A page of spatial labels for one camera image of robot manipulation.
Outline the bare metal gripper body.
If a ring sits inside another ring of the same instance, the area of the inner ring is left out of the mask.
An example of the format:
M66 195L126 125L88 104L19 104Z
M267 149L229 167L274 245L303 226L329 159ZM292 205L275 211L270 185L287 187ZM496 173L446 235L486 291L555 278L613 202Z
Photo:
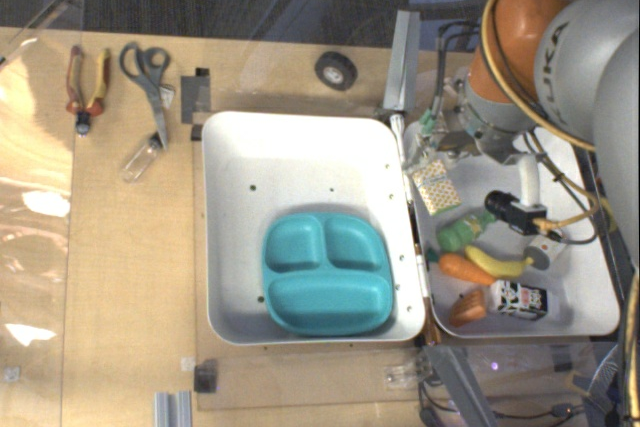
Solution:
M514 146L517 133L486 124L472 112L445 112L441 121L435 132L440 152L482 154L501 165L514 165L525 155Z

